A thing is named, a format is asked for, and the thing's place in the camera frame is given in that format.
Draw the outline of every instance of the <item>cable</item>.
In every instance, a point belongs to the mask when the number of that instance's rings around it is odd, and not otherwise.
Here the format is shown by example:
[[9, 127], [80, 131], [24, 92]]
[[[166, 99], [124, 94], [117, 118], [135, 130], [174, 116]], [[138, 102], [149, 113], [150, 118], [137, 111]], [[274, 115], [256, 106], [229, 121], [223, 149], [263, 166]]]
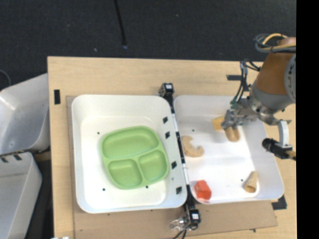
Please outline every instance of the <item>cable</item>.
[[125, 36], [125, 31], [124, 31], [124, 26], [123, 26], [123, 21], [122, 21], [122, 17], [121, 17], [121, 11], [120, 11], [120, 7], [119, 7], [119, 3], [118, 3], [118, 0], [113, 0], [113, 1], [114, 1], [116, 15], [118, 17], [120, 30], [121, 30], [121, 35], [122, 35], [122, 47], [123, 47], [123, 49], [126, 50], [128, 48], [128, 43], [126, 41], [126, 36]]
[[8, 87], [11, 86], [11, 78], [10, 78], [10, 76], [4, 70], [1, 70], [1, 69], [0, 69], [0, 73], [2, 73], [6, 77], [6, 79], [8, 81]]
[[268, 45], [267, 42], [271, 39], [282, 40], [287, 38], [286, 35], [280, 33], [273, 34], [259, 34], [255, 37], [255, 48], [264, 53], [275, 53], [275, 52], [285, 52], [285, 53], [295, 53], [296, 43], [285, 44], [285, 45]]
[[240, 91], [241, 91], [242, 85], [243, 85], [244, 70], [243, 70], [243, 68], [242, 68], [242, 65], [243, 65], [243, 62], [240, 62], [240, 69], [241, 69], [240, 86], [239, 86], [239, 89], [238, 89], [236, 95], [235, 95], [234, 98], [233, 98], [233, 102], [236, 102], [237, 97], [238, 97], [238, 95], [239, 95], [239, 93], [240, 93]]
[[180, 231], [173, 239], [177, 239], [181, 235], [181, 233], [183, 233], [183, 232], [184, 232], [184, 234], [183, 234], [181, 239], [184, 239], [185, 236], [186, 236], [187, 228], [185, 228], [184, 230]]
[[249, 60], [249, 63], [250, 63], [253, 67], [255, 67], [258, 72], [260, 71], [261, 66], [256, 66], [256, 65], [254, 64], [254, 62], [251, 61], [251, 60]]
[[243, 94], [244, 94], [244, 91], [245, 91], [245, 87], [244, 87], [244, 84], [246, 83], [247, 81], [247, 73], [244, 74], [244, 79], [242, 81], [242, 90], [241, 90], [241, 93], [240, 93], [240, 96], [238, 98], [238, 103], [240, 102], [241, 98], [243, 97]]

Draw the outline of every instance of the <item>white plastic container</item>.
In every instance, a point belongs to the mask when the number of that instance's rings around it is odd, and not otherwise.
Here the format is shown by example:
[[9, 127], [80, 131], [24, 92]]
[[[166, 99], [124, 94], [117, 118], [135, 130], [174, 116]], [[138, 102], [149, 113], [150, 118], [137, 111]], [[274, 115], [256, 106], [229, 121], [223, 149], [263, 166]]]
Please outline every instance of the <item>white plastic container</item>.
[[[214, 130], [212, 119], [225, 116], [232, 98], [179, 96], [174, 101], [180, 135], [191, 136], [194, 146], [204, 148], [201, 157], [185, 157], [192, 194], [203, 204], [278, 199], [284, 185], [274, 155], [262, 147], [267, 138], [264, 124], [257, 120], [240, 126], [238, 142], [230, 142], [223, 130]], [[252, 171], [258, 173], [257, 191], [248, 193], [243, 184]], [[210, 187], [209, 200], [197, 198], [198, 180]]]
[[0, 92], [0, 154], [43, 151], [50, 145], [48, 75]]
[[0, 159], [0, 239], [25, 238], [42, 176], [31, 153]]
[[[82, 95], [74, 99], [71, 109], [76, 199], [84, 211], [107, 213], [176, 208], [185, 202], [186, 185], [174, 122], [166, 100], [157, 96]], [[100, 141], [109, 132], [140, 125], [158, 134], [167, 153], [169, 172], [164, 179], [147, 187], [120, 189], [107, 176]]]

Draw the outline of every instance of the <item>red block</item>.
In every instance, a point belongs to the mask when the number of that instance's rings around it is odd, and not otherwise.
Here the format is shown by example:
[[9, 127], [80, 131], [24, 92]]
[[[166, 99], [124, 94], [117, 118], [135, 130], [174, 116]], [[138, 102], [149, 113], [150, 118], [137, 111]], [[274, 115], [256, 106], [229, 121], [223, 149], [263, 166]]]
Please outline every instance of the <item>red block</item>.
[[198, 198], [203, 198], [206, 200], [211, 198], [211, 190], [205, 180], [198, 181], [194, 188]]

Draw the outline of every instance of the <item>black wire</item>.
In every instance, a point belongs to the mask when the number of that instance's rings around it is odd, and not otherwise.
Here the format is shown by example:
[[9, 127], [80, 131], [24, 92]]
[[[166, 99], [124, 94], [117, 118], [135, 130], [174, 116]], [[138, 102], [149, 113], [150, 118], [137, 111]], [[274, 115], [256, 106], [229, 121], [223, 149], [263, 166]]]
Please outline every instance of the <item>black wire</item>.
[[252, 69], [252, 70], [258, 71], [258, 69], [256, 69], [255, 67], [248, 66], [248, 65], [246, 65], [246, 67], [247, 67], [247, 68], [250, 68], [250, 69]]
[[238, 95], [239, 95], [239, 93], [240, 93], [240, 90], [241, 90], [241, 88], [242, 88], [243, 76], [244, 76], [244, 71], [243, 71], [243, 69], [241, 69], [240, 86], [239, 86], [239, 89], [238, 89], [238, 91], [237, 91], [237, 93], [236, 93], [234, 99], [237, 99], [237, 97], [238, 97]]
[[[244, 80], [243, 80], [243, 84], [245, 84], [245, 82], [247, 81], [247, 74], [245, 74], [245, 76], [244, 76]], [[240, 93], [240, 96], [239, 96], [239, 98], [238, 98], [238, 103], [239, 103], [239, 101], [241, 100], [241, 98], [242, 98], [242, 96], [243, 96], [243, 94], [244, 94], [244, 91], [245, 91], [245, 88], [244, 88], [244, 86], [242, 86], [243, 88], [242, 88], [242, 91], [241, 91], [241, 93]]]
[[10, 78], [9, 74], [7, 74], [4, 70], [1, 70], [1, 69], [0, 69], [0, 73], [2, 73], [6, 77], [6, 79], [8, 81], [8, 87], [11, 86], [11, 78]]
[[260, 66], [256, 66], [256, 65], [254, 64], [254, 62], [251, 61], [251, 60], [249, 60], [249, 63], [250, 63], [253, 67], [255, 67], [258, 72], [260, 71], [260, 69], [261, 69]]
[[[259, 48], [271, 48], [270, 49], [270, 52], [272, 53], [295, 53], [295, 51], [291, 51], [289, 49], [283, 49], [283, 50], [280, 50], [280, 51], [273, 51], [272, 49], [275, 48], [276, 46], [272, 46], [272, 45], [268, 45], [268, 44], [263, 44], [262, 41], [264, 41], [270, 34], [259, 34], [255, 37], [255, 42], [256, 42], [256, 48], [257, 46]], [[283, 35], [281, 36], [274, 36], [272, 38], [273, 40], [282, 40], [282, 39], [285, 39]]]
[[179, 232], [173, 239], [176, 239], [176, 238], [178, 238], [180, 235], [181, 235], [181, 233], [183, 233], [184, 232], [184, 234], [183, 234], [183, 237], [181, 238], [181, 239], [183, 239], [183, 238], [185, 238], [185, 236], [186, 236], [186, 228], [184, 229], [184, 230], [182, 230], [181, 232]]
[[121, 30], [122, 46], [123, 46], [124, 49], [127, 49], [128, 44], [127, 44], [127, 41], [126, 41], [126, 36], [125, 36], [123, 21], [122, 21], [122, 17], [121, 17], [121, 11], [120, 11], [120, 8], [119, 8], [119, 3], [118, 3], [118, 0], [113, 0], [113, 1], [114, 1], [115, 10], [116, 10], [116, 15], [118, 17], [118, 21], [119, 21], [119, 25], [120, 25], [120, 30]]

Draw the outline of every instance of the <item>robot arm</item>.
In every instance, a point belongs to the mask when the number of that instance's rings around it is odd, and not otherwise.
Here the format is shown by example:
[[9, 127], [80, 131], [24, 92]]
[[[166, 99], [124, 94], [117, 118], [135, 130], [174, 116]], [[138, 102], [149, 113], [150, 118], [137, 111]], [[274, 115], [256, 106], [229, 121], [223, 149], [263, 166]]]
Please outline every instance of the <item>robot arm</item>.
[[[277, 125], [280, 141], [265, 139], [263, 146], [280, 158], [296, 160], [296, 153], [288, 143], [287, 124], [290, 121], [274, 117], [275, 113], [296, 102], [296, 38], [277, 33], [261, 34], [256, 36], [255, 42], [256, 49], [268, 56], [262, 67], [248, 59], [241, 62], [241, 85], [221, 125], [230, 140], [230, 135], [236, 134], [237, 127], [246, 120], [260, 119], [268, 125]], [[249, 86], [246, 82], [248, 69], [259, 72], [253, 85]], [[249, 91], [247, 98], [242, 97], [244, 91]]]

